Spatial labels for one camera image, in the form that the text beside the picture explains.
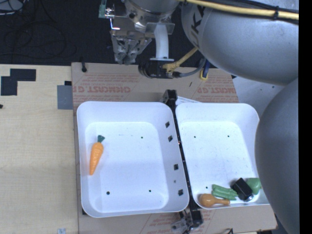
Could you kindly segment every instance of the toy carrot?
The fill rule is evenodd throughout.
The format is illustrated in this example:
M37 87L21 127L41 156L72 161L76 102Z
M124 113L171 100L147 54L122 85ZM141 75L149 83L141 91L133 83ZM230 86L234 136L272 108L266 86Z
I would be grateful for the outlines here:
M90 155L90 175L93 175L98 165L99 159L101 158L104 147L102 141L105 139L102 135L97 137L97 142L93 144Z

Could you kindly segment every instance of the black cable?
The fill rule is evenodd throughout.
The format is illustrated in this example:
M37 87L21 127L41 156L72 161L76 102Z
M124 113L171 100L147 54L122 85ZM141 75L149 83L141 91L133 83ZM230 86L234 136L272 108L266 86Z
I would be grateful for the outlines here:
M265 4L262 2L256 2L254 0L202 0L202 1L209 1L214 3L219 3L223 5L231 5L231 6L239 6L244 8L264 8L264 9L271 9L275 10L276 6ZM279 8L280 11L285 12L292 12L292 13L299 13L298 10L293 9L286 9L286 8Z
M205 66L205 63L206 63L206 59L205 58L202 58L199 60L199 64L198 64L198 67L191 71L191 72L188 72L188 73L181 73L181 72L176 72L174 71L172 73L173 77L175 78L181 78L181 77L186 77L186 76L191 76L191 75L194 75L196 74L197 72L199 72L204 66Z
M23 56L33 59L52 59L55 57L67 58L77 52L77 47L73 43L69 42L66 39L65 34L56 27L57 22L49 15L42 0L24 0L23 2L21 11L17 11L17 13L12 15L4 15L5 21L7 22L6 26L12 30L4 35L3 41L6 46L12 48L12 51L0 53L1 56L11 55L11 63L13 63L14 56ZM48 20L36 20L39 8L43 9L45 15L49 18ZM46 42L36 40L34 36L36 33L35 26L37 25L45 25L48 27L49 33L51 32L51 29L49 28L52 28L52 30L56 31L56 35L61 37L61 39L47 40ZM44 49L44 47L52 44L56 44L56 47L50 49L57 50L56 53L51 53ZM70 53L65 55L64 52L70 45L72 46L72 49L70 50ZM29 53L33 52L33 48L37 48L45 53L45 56L34 56L22 53L21 50L23 50L23 48L27 48Z
M11 0L3 0L2 2L0 2L0 4L7 2L9 7L11 8L11 10L3 10L0 9L0 14L1 15L11 15L14 14L16 12L20 12L23 9L23 6L20 9L14 9L12 4L11 4Z

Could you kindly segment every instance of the white bin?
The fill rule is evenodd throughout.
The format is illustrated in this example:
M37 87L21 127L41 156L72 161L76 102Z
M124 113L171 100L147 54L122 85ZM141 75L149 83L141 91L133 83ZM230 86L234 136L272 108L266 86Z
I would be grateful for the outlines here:
M189 202L171 109L160 102L82 103L77 110L81 202L92 217L179 212ZM104 153L89 175L102 135Z
M211 193L212 184L226 188L235 180L258 177L254 159L259 122L243 103L191 103L177 106L176 117L195 202ZM92 217L183 211L189 204L172 110L160 102L88 101L77 110L81 202ZM104 153L89 175L97 136ZM268 204L262 190L250 202Z

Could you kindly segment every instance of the black floor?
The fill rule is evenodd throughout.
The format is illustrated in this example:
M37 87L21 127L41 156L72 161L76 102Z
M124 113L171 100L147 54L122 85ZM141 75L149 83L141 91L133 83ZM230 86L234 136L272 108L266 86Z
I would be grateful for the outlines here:
M119 2L107 0L107 7ZM21 13L0 10L0 63L71 65L81 58L84 62L116 63L110 22L98 17L100 3L101 0L26 0ZM174 60L194 47L180 21L180 9L176 9L172 17L175 29L169 36L169 58ZM155 54L153 40L134 64ZM200 58L197 51L181 66L196 67Z

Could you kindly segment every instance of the cable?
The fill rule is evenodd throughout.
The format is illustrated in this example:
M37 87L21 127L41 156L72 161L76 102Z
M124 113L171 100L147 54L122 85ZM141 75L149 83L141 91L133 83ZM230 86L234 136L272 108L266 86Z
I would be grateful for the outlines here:
M16 12L20 12L20 11L23 9L23 6L22 6L21 8L19 8L19 9L14 9L13 6L12 6L12 4L11 4L11 0L3 0L3 1L0 2L0 4L6 3L6 2L7 2L7 4L9 5L9 7L10 7L11 10L0 9L0 12L1 12L0 15L1 15L1 16L12 15L12 14L14 14L14 13L16 13Z
M264 17L271 17L271 18L282 18L282 19L289 19L289 20L299 20L299 13L287 12L287 11L278 11L277 10L270 10L270 9L251 9L251 8L242 8L237 6L229 6L215 2L208 2L203 0L177 0L181 2L189 2L193 4L197 4L203 7L209 7L212 9L231 12L231 13L238 13L244 15L254 15L254 16L264 16Z
M180 60L166 63L162 65L162 68L167 69L167 73L172 72L174 69L178 68L183 62L185 62L188 58L190 58L198 49L194 47L190 52L188 52L185 56L183 56Z
M262 3L262 2L253 1L253 0L203 0L203 1L210 1L210 2L220 3L224 5L230 5L230 6L239 6L239 7L243 6L246 8L264 8L264 9L276 10L276 6ZM298 10L286 9L286 8L279 8L279 11L299 13Z
M180 72L173 72L172 75L173 77L186 77L186 76L191 76L193 74L196 74L197 72L199 72L206 64L206 59L205 58L202 58L199 60L199 64L198 64L198 67L191 71L191 72L188 72L188 73L180 73Z
M48 20L36 19L40 7L49 18ZM77 47L68 41L65 34L56 27L57 22L48 14L42 0L23 0L23 10L17 11L14 15L5 15L4 19L7 21L6 26L11 28L11 31L4 34L3 42L12 50L0 53L0 56L11 55L11 63L13 63L14 56L52 59L55 57L67 58L77 52ZM37 27L40 26L42 30L43 25L47 27L46 35L42 33L36 35Z

